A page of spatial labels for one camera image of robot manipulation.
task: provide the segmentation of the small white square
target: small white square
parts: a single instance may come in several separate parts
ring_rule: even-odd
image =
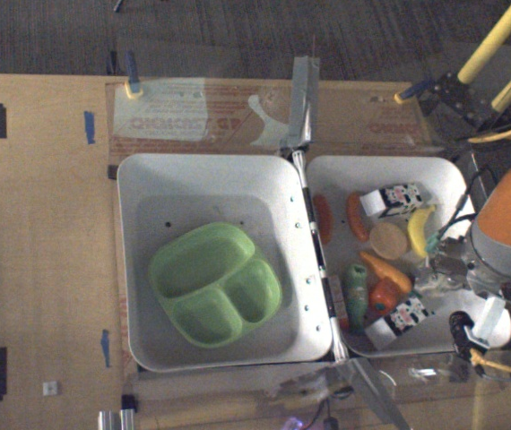
[[[42,383],[42,396],[50,397],[53,395],[58,395],[58,381]]]

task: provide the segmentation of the yellow cable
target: yellow cable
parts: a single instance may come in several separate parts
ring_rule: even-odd
[[[483,137],[472,137],[468,140],[469,143],[487,143],[496,142],[498,140],[506,139],[511,137],[511,129],[503,133],[492,133]]]
[[[485,357],[483,357],[482,354],[475,348],[471,349],[471,363],[473,366],[476,365],[490,366],[491,368],[511,373],[511,366],[502,365],[497,362],[491,362],[490,360],[485,359]]]

